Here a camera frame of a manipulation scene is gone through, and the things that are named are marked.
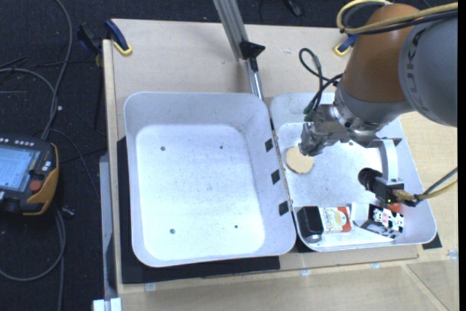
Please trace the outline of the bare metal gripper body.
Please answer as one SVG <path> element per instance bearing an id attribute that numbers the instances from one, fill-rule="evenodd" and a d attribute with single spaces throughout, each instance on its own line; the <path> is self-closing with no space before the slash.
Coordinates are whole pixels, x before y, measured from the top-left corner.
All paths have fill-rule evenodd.
<path id="1" fill-rule="evenodd" d="M 327 147 L 350 141 L 367 146 L 382 127 L 383 124 L 355 116 L 346 106 L 320 104 L 311 111 L 308 120 L 308 147 Z"/>

